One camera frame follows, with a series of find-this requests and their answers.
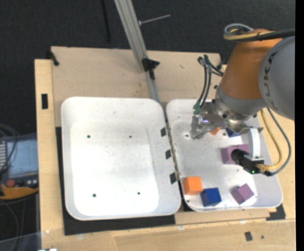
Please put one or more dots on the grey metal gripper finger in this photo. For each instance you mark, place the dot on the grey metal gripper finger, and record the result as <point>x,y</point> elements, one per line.
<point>204,132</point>
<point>195,132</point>

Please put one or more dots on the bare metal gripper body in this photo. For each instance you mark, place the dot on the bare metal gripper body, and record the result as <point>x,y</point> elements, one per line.
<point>214,118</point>

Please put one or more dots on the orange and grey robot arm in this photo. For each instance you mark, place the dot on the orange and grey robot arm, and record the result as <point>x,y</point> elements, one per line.
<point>248,72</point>

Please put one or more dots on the orange cube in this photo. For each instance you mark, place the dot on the orange cube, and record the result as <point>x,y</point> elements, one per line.
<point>192,185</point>
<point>215,131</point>

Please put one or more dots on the blue cube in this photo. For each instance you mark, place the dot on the blue cube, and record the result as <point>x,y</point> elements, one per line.
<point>231,132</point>
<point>211,196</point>

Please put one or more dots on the white plastic tray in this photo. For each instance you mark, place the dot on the white plastic tray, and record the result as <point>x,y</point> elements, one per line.
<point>115,155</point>
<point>206,163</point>

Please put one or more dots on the purple cube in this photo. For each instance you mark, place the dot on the purple cube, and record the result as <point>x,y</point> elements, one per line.
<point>242,193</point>
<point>227,154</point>

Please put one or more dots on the pale wood board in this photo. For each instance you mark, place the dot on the pale wood board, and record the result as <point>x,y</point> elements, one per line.
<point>102,72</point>

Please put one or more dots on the black cylinder on white bracket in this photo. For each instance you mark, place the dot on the black cylinder on white bracket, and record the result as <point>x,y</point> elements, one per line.
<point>255,142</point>

